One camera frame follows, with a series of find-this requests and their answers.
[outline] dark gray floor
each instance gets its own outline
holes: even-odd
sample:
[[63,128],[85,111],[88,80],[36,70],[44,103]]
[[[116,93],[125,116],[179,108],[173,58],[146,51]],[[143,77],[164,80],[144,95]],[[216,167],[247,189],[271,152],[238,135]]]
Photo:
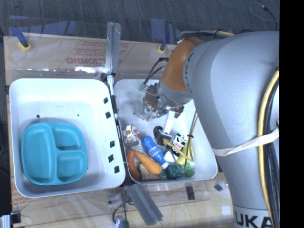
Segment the dark gray floor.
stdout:
[[[77,35],[105,37],[107,22],[120,23],[121,40],[176,43],[184,30],[244,31],[279,30],[280,0],[0,0],[0,27],[55,33],[50,22],[70,21]],[[63,27],[62,34],[68,34]],[[0,216],[10,210],[9,172],[3,48],[0,47],[0,131],[4,150],[0,155]]]

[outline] carrot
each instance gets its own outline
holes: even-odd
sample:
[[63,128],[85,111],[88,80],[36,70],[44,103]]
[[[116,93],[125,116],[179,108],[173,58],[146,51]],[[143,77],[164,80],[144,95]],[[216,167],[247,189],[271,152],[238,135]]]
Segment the carrot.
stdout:
[[152,160],[150,157],[139,153],[136,150],[133,150],[136,157],[141,161],[141,163],[147,168],[149,172],[151,172],[154,175],[159,175],[162,171],[162,167],[156,163],[154,160]]
[[128,150],[127,161],[128,161],[130,174],[134,179],[139,180],[141,178],[141,175],[135,166],[134,157],[135,157],[135,150],[132,149]]

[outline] tape strip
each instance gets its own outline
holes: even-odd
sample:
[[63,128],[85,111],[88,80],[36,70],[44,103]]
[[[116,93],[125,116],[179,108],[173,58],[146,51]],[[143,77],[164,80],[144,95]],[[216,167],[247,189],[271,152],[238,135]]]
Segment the tape strip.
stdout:
[[274,140],[276,140],[278,137],[279,137],[279,129],[276,128],[270,134],[266,134],[266,135],[254,138],[252,140],[249,140],[248,142],[246,142],[246,143],[244,143],[244,144],[242,144],[238,147],[226,148],[226,149],[213,149],[212,148],[212,150],[213,150],[215,155],[225,157],[227,155],[237,153],[239,151],[246,150],[246,149],[251,148],[251,147],[257,147],[257,146],[260,146],[260,145],[271,143]]

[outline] blue plastic bottle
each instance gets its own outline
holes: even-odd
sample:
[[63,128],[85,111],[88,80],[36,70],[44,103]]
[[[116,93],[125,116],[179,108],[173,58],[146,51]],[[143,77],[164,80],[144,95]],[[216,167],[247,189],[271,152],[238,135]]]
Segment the blue plastic bottle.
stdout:
[[147,153],[152,159],[161,164],[163,169],[166,169],[169,166],[169,163],[166,162],[163,158],[162,150],[154,142],[153,138],[150,136],[145,137],[142,140],[142,146],[145,148]]

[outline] blue divided plate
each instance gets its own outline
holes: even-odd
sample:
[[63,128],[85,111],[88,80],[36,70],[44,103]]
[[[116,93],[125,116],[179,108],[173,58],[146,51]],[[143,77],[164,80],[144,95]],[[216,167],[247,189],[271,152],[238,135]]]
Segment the blue divided plate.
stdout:
[[35,123],[21,140],[25,176],[37,185],[60,185],[81,179],[87,170],[86,144],[74,125],[60,122]]

